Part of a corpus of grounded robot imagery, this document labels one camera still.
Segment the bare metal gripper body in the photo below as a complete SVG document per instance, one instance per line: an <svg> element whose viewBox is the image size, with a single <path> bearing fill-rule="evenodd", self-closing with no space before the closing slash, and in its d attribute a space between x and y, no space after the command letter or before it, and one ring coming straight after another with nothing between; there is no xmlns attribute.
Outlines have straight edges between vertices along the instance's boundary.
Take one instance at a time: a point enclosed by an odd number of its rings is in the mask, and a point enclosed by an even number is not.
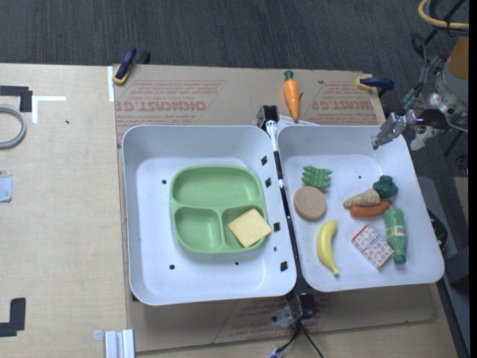
<svg viewBox="0 0 477 358"><path fill-rule="evenodd" d="M431 92L414 95L405 104L405 112L405 118L413 125L467 132L468 84L437 82Z"/></svg>

